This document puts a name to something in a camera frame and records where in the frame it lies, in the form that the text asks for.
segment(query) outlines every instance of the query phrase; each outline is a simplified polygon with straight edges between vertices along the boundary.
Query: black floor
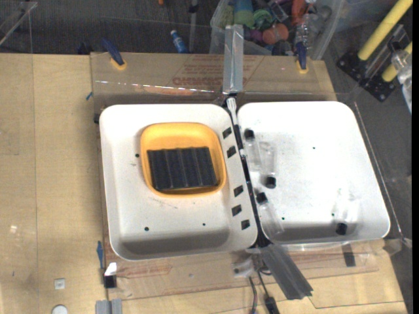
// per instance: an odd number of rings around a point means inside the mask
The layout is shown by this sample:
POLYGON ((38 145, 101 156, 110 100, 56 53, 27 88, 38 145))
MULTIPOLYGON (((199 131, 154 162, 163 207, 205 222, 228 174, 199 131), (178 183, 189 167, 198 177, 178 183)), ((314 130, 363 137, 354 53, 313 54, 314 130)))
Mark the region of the black floor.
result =
MULTIPOLYGON (((0 0, 5 3, 23 0, 0 0)), ((31 15, 32 50, 43 54, 77 54, 82 42, 95 51, 103 51, 100 39, 111 39, 123 52, 176 52, 170 31, 177 29, 189 38, 191 0, 164 0, 163 7, 156 0, 32 0, 38 5, 31 15)), ((208 53, 211 40, 210 20, 219 0, 199 0, 194 51, 208 53)), ((412 38, 412 10, 401 20, 412 38)), ((412 239, 412 116, 400 89, 385 102, 356 87, 356 83, 336 67, 339 57, 353 48, 359 49, 360 38, 373 30, 365 25, 333 36, 323 57, 333 86, 337 92, 351 94, 346 98, 356 106, 365 125, 369 141, 377 159, 385 200, 392 215, 392 229, 388 236, 412 239)), ((10 51, 27 51, 10 48, 10 51)), ((412 249, 402 245, 392 256, 393 265, 409 313, 413 312, 412 249)))

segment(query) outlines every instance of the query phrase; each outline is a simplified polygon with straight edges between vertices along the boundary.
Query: blue bottle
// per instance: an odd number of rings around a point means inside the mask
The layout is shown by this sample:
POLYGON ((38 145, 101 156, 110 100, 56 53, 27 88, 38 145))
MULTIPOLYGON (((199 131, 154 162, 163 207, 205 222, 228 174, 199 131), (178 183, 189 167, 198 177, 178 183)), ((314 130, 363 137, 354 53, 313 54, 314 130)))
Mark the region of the blue bottle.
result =
POLYGON ((170 32, 170 35, 172 35, 172 37, 173 37, 173 43, 174 43, 174 45, 177 49, 177 52, 180 53, 180 54, 188 54, 189 53, 188 48, 186 47, 185 42, 183 42, 182 37, 180 37, 177 34, 177 31, 172 30, 170 32))

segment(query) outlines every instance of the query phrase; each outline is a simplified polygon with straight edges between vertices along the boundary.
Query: yellow bar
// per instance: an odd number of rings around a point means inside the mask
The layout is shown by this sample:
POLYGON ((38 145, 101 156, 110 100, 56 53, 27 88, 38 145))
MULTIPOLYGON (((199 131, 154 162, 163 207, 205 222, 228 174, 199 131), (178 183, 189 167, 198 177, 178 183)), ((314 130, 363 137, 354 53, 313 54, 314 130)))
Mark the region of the yellow bar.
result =
POLYGON ((380 25, 377 29, 375 29, 374 33, 358 52, 358 58, 360 60, 365 61, 369 58, 369 56, 371 56, 377 46, 384 40, 390 30, 392 30, 394 25, 398 23, 412 4, 413 0, 398 0, 398 2, 396 2, 387 16, 381 21, 380 25))
MULTIPOLYGON (((410 42, 408 46, 406 46, 405 51, 408 54, 412 53, 412 46, 413 46, 413 41, 410 42)), ((391 82, 395 78, 395 76, 397 76, 397 71, 396 71, 395 67, 393 66, 393 64, 390 64, 387 67, 387 69, 381 75, 383 80, 386 81, 386 82, 391 82)))

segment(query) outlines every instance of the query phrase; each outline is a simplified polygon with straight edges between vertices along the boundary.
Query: white round object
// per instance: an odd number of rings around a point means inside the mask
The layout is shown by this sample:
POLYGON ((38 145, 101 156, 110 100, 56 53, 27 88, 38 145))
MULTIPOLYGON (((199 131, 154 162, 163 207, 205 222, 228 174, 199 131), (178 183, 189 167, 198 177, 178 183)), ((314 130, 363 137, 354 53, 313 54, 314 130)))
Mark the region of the white round object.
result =
POLYGON ((51 314, 67 314, 67 308, 64 305, 57 305, 54 308, 52 308, 51 314))

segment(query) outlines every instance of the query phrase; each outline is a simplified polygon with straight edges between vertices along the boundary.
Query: wooden table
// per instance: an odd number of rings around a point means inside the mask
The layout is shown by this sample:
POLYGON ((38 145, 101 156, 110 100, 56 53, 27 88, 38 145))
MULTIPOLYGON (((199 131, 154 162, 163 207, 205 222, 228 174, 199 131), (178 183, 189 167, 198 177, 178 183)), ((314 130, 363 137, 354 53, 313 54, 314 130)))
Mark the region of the wooden table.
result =
MULTIPOLYGON (((171 63, 167 56, 150 57, 171 63)), ((173 55, 172 63, 176 59, 191 58, 173 55)), ((276 59, 293 66, 288 58, 276 59)), ((333 98, 324 63, 310 64, 318 88, 333 98)), ((167 73, 161 66, 155 75, 167 73)), ((301 90, 304 84, 313 87, 303 78, 295 79, 301 90)), ((69 313, 94 313, 96 301, 108 297, 96 253, 103 215, 94 106, 86 100, 91 91, 88 56, 0 54, 0 234, 5 239, 0 313, 50 313, 58 304, 69 313)), ((374 271, 310 279, 310 298, 286 300, 269 284, 281 314, 406 313, 382 244, 371 243, 374 271)), ((261 304, 263 292, 257 288, 261 304)), ((249 286, 215 289, 125 300, 123 313, 249 313, 251 299, 249 286)), ((258 313, 267 311, 260 305, 258 313)))

